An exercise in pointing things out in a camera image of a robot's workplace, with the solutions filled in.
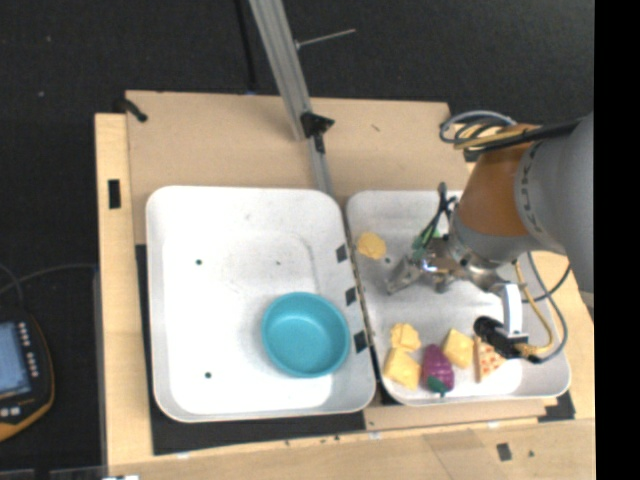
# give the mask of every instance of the teal bowl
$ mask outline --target teal bowl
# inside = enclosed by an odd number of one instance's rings
[[[321,377],[337,370],[349,354],[349,327],[327,299],[306,292],[283,295],[262,318],[269,359],[295,377]]]

